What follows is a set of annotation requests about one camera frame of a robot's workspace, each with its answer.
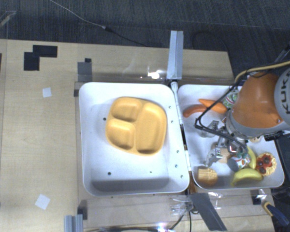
black floor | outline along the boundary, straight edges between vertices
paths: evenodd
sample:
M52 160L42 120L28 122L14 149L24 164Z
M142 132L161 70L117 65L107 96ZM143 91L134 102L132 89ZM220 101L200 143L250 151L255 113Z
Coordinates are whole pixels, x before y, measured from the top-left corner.
M0 16L17 12L0 38L168 47L183 30L185 49L227 50L234 74L273 62L290 40L290 0L53 1L82 19L50 0L0 0ZM276 205L289 214L289 203Z

orange carrot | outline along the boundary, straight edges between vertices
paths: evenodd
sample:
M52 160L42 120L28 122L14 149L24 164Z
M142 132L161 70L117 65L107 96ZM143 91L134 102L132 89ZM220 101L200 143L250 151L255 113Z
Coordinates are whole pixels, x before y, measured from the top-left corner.
M185 118L188 118L193 113L203 113L206 110L206 106L202 104L193 105L188 107L184 112L183 115Z
M209 107L215 101L214 100L199 99L199 102L201 102L204 106ZM228 109L221 102L218 102L215 106L212 107L212 110L217 112L217 113L224 114L225 112L227 112Z

yellow banana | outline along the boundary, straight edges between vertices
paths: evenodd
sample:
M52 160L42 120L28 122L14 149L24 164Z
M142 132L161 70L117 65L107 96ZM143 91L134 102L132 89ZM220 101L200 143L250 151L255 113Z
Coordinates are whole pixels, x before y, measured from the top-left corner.
M248 146L247 146L247 149L248 149L248 154L249 154L249 156L250 156L250 163L248 164L248 166L249 166L250 168L252 168L252 169L255 169L256 166L257 166L257 158L256 158L256 155L255 155L255 153L252 151L252 149L249 148Z
M243 179L262 180L263 176L257 170L251 168L243 168L235 172L233 181L231 182L231 186L234 186L236 182Z

wooden table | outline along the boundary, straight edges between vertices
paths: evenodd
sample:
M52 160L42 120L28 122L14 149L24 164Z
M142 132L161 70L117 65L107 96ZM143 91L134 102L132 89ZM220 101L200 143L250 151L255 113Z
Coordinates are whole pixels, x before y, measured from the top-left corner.
M24 52L32 52L34 44L57 46L58 57L40 58L40 71L24 71ZM63 231L64 216L75 215L79 205L73 96L77 63L92 59L94 81L119 75L122 81L137 80L152 70L165 71L168 49L0 40L0 53L0 232ZM186 82L233 81L225 52L184 50L183 76ZM44 98L48 87L52 96ZM35 205L40 194L50 199L45 210ZM107 198L93 200L103 212L115 212L105 205ZM230 231L274 230L261 206L235 204L223 214ZM199 215L193 219L193 228L207 231ZM177 231L187 231L185 220Z

yellow plate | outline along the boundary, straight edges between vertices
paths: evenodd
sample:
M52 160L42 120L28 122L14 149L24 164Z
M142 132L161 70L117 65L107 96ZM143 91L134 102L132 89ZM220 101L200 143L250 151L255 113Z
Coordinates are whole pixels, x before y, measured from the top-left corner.
M137 155L153 155L163 146L166 126L165 111L157 104L120 97L111 106L105 133L115 148Z

